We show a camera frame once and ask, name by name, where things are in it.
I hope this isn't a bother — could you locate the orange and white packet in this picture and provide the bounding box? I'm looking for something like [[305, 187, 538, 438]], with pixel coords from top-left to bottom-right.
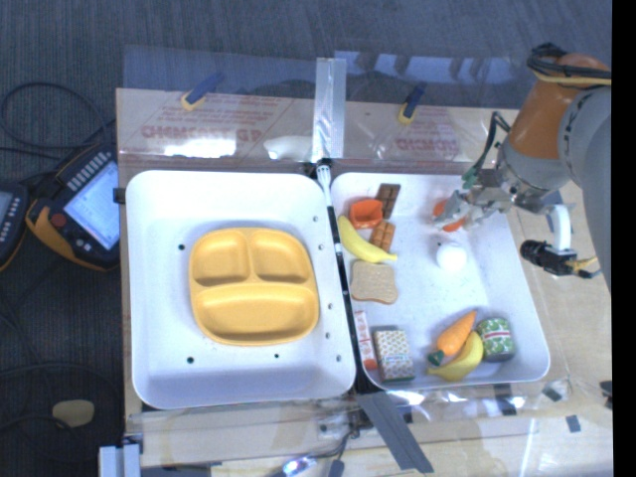
[[353, 310, 380, 372]]

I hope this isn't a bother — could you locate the green can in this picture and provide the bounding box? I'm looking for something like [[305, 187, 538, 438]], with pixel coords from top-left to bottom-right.
[[475, 316, 517, 364]]

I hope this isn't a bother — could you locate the orange carrot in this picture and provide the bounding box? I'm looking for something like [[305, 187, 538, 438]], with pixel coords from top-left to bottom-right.
[[427, 308, 479, 368]]

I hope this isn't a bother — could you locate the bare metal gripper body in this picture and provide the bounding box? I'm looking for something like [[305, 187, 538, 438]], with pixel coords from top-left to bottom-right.
[[465, 169, 529, 217]]

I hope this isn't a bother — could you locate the slice of bread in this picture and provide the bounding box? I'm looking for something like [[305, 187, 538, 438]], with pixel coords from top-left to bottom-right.
[[349, 259, 400, 306]]

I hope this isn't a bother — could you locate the orange print carton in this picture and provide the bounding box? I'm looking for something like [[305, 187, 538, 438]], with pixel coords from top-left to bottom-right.
[[373, 328, 416, 384]]

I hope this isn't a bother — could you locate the dark brown chocolate bar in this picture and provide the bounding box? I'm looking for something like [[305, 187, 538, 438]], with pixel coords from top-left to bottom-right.
[[375, 182, 402, 220]]

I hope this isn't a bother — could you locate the white egg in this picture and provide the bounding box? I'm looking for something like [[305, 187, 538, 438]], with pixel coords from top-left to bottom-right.
[[435, 241, 469, 273]]

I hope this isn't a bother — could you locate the black cylinder on white bracket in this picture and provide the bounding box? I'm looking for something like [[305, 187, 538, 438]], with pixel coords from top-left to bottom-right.
[[520, 204, 580, 277]]

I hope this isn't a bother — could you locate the orange cup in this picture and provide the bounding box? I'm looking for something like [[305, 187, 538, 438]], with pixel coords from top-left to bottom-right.
[[348, 197, 386, 231]]

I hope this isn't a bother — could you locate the white plastic tray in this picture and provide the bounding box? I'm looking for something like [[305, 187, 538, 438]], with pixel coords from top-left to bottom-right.
[[124, 169, 358, 410], [329, 171, 552, 393]]

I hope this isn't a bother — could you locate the yellow banana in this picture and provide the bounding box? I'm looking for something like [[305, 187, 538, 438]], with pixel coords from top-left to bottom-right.
[[337, 214, 399, 264], [426, 330, 485, 384]]

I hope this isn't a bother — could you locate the light brown biscuit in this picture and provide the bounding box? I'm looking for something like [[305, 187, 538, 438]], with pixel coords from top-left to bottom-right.
[[369, 220, 398, 252]]

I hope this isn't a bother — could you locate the brown cardboard board red print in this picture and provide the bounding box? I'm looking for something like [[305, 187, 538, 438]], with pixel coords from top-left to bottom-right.
[[114, 86, 613, 477]]

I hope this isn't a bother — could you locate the orange toy food piece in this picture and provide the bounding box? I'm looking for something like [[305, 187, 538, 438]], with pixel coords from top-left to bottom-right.
[[431, 198, 468, 234]]

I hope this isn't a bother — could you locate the yellow divided plate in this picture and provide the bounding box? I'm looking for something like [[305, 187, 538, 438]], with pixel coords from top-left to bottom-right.
[[188, 227, 321, 348]]

